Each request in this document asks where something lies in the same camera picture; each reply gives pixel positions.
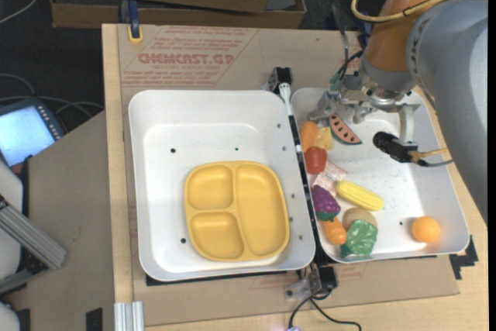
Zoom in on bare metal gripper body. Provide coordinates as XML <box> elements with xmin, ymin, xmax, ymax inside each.
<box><xmin>337</xmin><ymin>72</ymin><xmax>412</xmax><ymax>114</ymax></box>

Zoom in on red watermelon slice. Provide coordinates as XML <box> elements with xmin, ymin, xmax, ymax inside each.
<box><xmin>328</xmin><ymin>113</ymin><xmax>363</xmax><ymax>146</ymax></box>

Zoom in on orange toy carrot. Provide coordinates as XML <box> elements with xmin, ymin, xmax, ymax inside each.
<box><xmin>299</xmin><ymin>120</ymin><xmax>319</xmax><ymax>153</ymax></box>
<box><xmin>322</xmin><ymin>216</ymin><xmax>348</xmax><ymax>247</ymax></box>

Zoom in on yellow toy cheese wedge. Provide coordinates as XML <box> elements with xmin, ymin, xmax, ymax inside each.
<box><xmin>312</xmin><ymin>126</ymin><xmax>334</xmax><ymax>151</ymax></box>

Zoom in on thin black and white rod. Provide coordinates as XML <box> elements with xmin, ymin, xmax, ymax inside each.
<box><xmin>277</xmin><ymin>82</ymin><xmax>321</xmax><ymax>269</ymax></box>

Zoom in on red toy bell pepper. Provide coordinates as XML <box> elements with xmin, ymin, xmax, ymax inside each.
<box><xmin>304</xmin><ymin>146</ymin><xmax>329</xmax><ymax>175</ymax></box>

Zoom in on pink and white packet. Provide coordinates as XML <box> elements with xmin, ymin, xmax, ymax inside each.
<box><xmin>312</xmin><ymin>160</ymin><xmax>348</xmax><ymax>191</ymax></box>

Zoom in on yellow toy corn cob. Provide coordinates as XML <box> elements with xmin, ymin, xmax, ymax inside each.
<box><xmin>335</xmin><ymin>180</ymin><xmax>385</xmax><ymax>212</ymax></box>

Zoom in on purple toy grapes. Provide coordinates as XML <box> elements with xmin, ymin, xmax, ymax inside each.
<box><xmin>311</xmin><ymin>184</ymin><xmax>342</xmax><ymax>222</ymax></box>

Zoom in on white plastic tray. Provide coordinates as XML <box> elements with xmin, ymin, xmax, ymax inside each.
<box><xmin>127</xmin><ymin>88</ymin><xmax>317</xmax><ymax>282</ymax></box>
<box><xmin>290</xmin><ymin>87</ymin><xmax>471</xmax><ymax>265</ymax></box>

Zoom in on brown toy kiwi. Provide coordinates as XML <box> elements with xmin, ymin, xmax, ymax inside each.
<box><xmin>342</xmin><ymin>207</ymin><xmax>378</xmax><ymax>230</ymax></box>

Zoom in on brown cardboard board red print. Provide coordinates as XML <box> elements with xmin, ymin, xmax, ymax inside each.
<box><xmin>115</xmin><ymin>24</ymin><xmax>461</xmax><ymax>327</ymax></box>

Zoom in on green toy lettuce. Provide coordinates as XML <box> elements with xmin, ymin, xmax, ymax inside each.
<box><xmin>340</xmin><ymin>219</ymin><xmax>379</xmax><ymax>259</ymax></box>

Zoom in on yellow divided plate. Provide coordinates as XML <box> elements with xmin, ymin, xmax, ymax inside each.
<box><xmin>183</xmin><ymin>160</ymin><xmax>291</xmax><ymax>263</ymax></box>

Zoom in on orange toy fruit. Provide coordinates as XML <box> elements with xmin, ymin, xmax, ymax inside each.
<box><xmin>411</xmin><ymin>215</ymin><xmax>442</xmax><ymax>244</ymax></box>

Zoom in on plain brown cardboard sheet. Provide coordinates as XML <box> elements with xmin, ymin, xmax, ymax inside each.
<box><xmin>6</xmin><ymin>110</ymin><xmax>118</xmax><ymax>331</ymax></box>

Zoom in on black block with thin wires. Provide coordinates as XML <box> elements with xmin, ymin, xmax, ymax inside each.
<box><xmin>266</xmin><ymin>66</ymin><xmax>294</xmax><ymax>92</ymax></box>
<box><xmin>284</xmin><ymin>264</ymin><xmax>339</xmax><ymax>302</ymax></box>

